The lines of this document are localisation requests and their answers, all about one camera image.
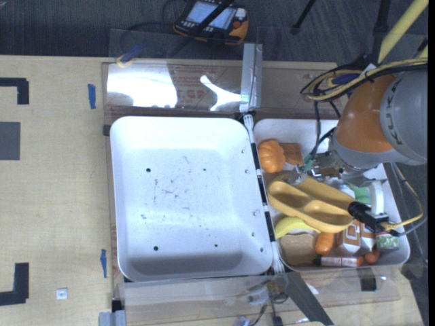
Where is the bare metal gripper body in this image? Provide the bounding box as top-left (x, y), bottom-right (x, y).
top-left (307, 150), bottom-right (345, 180)

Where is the yellow divided plate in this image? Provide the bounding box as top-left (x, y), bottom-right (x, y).
top-left (266, 175), bottom-right (358, 234)

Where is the brown biscuit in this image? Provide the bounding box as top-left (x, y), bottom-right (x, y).
top-left (279, 142), bottom-right (304, 166)

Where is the orange pumpkin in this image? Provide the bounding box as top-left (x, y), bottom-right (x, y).
top-left (257, 139), bottom-right (287, 175)

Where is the white plastic tray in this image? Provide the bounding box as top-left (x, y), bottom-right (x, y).
top-left (109, 115), bottom-right (275, 283)
top-left (252, 117), bottom-right (411, 273)

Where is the green and white bottle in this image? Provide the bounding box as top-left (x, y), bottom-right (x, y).
top-left (349, 183), bottom-right (374, 206)

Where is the yellow banana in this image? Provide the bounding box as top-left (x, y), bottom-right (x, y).
top-left (274, 215), bottom-right (321, 240)

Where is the brown bread slice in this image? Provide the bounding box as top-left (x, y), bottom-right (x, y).
top-left (279, 232), bottom-right (319, 268)

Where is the orange carrot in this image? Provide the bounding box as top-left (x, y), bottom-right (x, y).
top-left (314, 232), bottom-right (336, 256)

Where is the white and orange carton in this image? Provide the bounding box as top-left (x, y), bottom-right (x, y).
top-left (334, 220), bottom-right (377, 258)

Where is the red and white packet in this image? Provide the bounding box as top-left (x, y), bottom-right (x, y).
top-left (313, 255), bottom-right (365, 268)

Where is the green and white can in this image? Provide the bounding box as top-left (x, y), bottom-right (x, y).
top-left (375, 232), bottom-right (400, 253)

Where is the black cylinder on white bracket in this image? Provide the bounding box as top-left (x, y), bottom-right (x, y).
top-left (347, 179), bottom-right (390, 234)

